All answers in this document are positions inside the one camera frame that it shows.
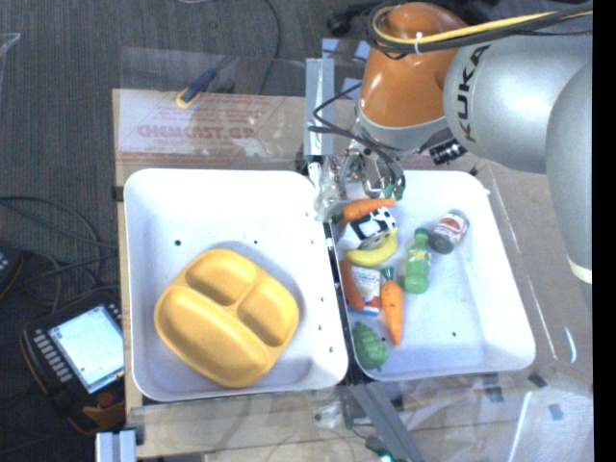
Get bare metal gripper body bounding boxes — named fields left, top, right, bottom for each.
left=336, top=135, right=404, bottom=185

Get orange carrot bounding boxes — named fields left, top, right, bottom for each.
left=331, top=196, right=398, bottom=226
left=379, top=267, right=405, bottom=347

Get black and white carton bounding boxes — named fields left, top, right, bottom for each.
left=347, top=206, right=398, bottom=250

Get yellow banana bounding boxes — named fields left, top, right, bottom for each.
left=344, top=227, right=400, bottom=269

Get red and white can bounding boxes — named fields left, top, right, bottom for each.
left=427, top=209, right=471, bottom=256

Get green bottle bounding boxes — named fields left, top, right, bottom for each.
left=402, top=227, right=433, bottom=295

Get orange sausage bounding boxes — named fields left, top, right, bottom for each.
left=338, top=258, right=366, bottom=313

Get white red and blue carton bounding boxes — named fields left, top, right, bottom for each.
left=348, top=264, right=383, bottom=318

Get white plastic tray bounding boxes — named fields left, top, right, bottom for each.
left=328, top=168, right=537, bottom=383
left=123, top=167, right=349, bottom=403

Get green grapes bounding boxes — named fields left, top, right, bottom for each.
left=351, top=321, right=391, bottom=372

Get brown cardboard board red print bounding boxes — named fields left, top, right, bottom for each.
left=112, top=89, right=548, bottom=421

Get yellow divided plate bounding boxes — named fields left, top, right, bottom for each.
left=153, top=247, right=301, bottom=390

